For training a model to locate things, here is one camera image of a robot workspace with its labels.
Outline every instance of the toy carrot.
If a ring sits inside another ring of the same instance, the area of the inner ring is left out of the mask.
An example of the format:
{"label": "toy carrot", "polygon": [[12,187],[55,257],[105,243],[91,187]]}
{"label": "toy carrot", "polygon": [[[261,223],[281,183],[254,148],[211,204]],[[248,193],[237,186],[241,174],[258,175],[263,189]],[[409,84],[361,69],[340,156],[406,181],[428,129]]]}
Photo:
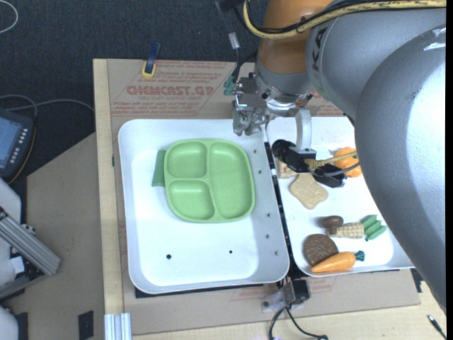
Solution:
{"label": "toy carrot", "polygon": [[340,252],[313,266],[311,272],[344,271],[354,266],[356,261],[363,261],[364,259],[365,253],[362,251],[358,251],[356,254],[349,251]]}

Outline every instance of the toy corn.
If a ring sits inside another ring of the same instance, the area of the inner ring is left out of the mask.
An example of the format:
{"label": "toy corn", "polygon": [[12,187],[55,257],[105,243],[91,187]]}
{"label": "toy corn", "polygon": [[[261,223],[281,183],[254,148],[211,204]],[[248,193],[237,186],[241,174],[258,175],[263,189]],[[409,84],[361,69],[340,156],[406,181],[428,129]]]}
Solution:
{"label": "toy corn", "polygon": [[362,238],[365,230],[361,222],[353,222],[340,227],[331,227],[327,230],[327,234],[329,237]]}

